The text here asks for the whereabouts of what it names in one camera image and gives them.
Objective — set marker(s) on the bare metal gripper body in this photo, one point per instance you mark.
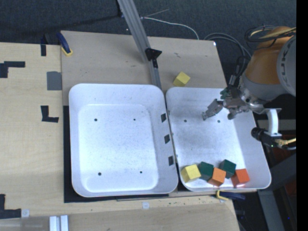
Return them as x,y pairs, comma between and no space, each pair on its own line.
240,101

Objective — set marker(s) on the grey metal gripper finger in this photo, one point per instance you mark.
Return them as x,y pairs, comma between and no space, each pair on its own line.
213,109
233,115

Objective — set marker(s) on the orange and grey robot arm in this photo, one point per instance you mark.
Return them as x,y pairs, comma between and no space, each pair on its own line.
267,66

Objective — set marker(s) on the white plastic tray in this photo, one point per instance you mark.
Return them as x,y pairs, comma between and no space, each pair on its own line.
118,143
207,143

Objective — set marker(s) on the yellow cube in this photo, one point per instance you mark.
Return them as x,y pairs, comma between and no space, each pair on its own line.
190,173
181,79

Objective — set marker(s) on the green cube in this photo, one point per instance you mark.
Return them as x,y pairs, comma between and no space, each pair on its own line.
206,170
228,166

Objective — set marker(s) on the orange cube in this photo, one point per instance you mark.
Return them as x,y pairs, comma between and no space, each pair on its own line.
240,177
218,175

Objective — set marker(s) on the pale wood board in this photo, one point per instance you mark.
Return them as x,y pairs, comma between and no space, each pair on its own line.
103,61

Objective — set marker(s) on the black cylinder on white bracket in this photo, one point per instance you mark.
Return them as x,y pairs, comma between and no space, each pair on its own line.
273,121

